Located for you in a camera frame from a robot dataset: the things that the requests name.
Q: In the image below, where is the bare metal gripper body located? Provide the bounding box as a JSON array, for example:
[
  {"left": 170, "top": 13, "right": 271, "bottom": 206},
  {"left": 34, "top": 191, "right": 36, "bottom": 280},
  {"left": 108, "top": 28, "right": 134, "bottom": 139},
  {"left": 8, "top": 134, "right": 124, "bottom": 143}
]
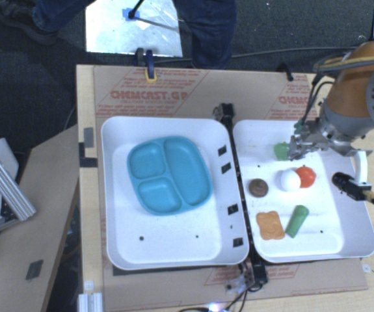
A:
[{"left": 299, "top": 119, "right": 356, "bottom": 157}]

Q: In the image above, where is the green toy pepper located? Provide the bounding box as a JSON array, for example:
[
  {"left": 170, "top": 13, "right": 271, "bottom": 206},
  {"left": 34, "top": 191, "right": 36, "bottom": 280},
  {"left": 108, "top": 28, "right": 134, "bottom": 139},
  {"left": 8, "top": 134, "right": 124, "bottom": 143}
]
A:
[{"left": 273, "top": 141, "right": 291, "bottom": 161}]

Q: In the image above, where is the red toy tomato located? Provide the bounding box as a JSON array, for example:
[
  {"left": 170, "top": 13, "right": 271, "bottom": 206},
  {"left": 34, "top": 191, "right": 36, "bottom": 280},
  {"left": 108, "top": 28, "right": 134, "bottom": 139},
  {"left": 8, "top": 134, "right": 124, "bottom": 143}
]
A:
[{"left": 295, "top": 165, "right": 317, "bottom": 189}]

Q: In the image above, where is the white toy egg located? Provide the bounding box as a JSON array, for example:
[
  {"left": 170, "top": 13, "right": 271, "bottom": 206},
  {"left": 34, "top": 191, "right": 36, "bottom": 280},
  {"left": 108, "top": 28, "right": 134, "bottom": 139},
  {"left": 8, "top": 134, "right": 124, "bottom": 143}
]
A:
[{"left": 280, "top": 169, "right": 302, "bottom": 192}]

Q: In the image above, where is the brown toy doughnut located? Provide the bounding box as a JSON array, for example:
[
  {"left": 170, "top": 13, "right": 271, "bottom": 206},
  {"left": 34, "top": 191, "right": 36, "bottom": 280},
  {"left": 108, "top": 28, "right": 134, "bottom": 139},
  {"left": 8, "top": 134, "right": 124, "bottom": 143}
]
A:
[{"left": 247, "top": 178, "right": 269, "bottom": 198}]

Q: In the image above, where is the white plastic tray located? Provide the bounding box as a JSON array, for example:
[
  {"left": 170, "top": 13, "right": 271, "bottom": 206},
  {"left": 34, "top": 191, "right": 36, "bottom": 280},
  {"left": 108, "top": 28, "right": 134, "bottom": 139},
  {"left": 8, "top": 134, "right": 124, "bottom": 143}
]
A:
[
  {"left": 232, "top": 119, "right": 374, "bottom": 264},
  {"left": 100, "top": 115, "right": 250, "bottom": 271}
]

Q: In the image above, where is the thin black rod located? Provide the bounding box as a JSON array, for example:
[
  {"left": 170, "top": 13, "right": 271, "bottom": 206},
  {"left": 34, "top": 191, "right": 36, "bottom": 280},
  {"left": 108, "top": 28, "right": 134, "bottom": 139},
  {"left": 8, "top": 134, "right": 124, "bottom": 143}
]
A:
[{"left": 222, "top": 115, "right": 265, "bottom": 272}]

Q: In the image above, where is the green toy cucumber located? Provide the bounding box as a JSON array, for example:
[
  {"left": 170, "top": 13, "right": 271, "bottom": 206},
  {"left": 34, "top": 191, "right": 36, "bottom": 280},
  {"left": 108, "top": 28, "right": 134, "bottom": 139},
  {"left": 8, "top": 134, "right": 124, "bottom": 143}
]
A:
[{"left": 284, "top": 205, "right": 310, "bottom": 239}]

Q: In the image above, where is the orange toy biscuit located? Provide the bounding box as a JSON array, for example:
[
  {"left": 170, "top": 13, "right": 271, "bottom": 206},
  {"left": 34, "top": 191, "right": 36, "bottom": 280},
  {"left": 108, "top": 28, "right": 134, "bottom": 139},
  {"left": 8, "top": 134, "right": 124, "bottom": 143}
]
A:
[{"left": 255, "top": 210, "right": 286, "bottom": 241}]

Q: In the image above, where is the blue divided plate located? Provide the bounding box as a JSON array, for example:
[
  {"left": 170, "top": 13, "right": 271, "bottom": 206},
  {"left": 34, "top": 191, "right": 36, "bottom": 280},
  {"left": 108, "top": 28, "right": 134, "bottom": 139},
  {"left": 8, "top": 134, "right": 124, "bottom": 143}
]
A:
[{"left": 127, "top": 135, "right": 213, "bottom": 216}]

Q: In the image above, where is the brown cardboard board, red print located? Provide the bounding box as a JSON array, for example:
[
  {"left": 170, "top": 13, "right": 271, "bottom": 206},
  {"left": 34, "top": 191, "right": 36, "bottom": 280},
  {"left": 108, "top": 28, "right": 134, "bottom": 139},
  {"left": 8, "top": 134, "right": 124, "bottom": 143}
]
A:
[{"left": 92, "top": 65, "right": 369, "bottom": 312}]

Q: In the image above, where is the person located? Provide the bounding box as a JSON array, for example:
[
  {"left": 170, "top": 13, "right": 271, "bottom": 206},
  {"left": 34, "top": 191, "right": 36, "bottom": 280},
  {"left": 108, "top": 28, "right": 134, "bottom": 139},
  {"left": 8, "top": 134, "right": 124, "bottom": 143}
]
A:
[{"left": 0, "top": 0, "right": 238, "bottom": 70}]

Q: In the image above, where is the black cylinder on white bracket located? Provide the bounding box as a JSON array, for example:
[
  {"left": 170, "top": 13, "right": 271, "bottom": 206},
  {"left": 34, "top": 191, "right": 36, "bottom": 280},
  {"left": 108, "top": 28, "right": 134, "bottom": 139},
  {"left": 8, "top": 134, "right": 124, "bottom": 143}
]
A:
[{"left": 332, "top": 149, "right": 373, "bottom": 202}]

